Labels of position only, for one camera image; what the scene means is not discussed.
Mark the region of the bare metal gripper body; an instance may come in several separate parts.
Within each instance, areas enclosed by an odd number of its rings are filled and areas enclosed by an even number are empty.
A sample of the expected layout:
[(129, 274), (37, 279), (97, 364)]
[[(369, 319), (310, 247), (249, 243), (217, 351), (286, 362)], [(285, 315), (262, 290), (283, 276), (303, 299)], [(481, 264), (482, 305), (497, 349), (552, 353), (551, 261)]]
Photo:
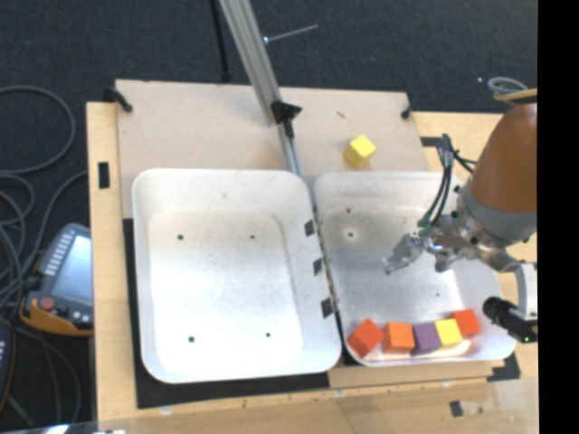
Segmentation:
[(451, 212), (422, 228), (422, 246), (435, 257), (435, 270), (442, 273), (461, 259), (480, 260), (497, 272), (512, 272), (514, 258), (510, 241), (489, 235), (465, 212)]

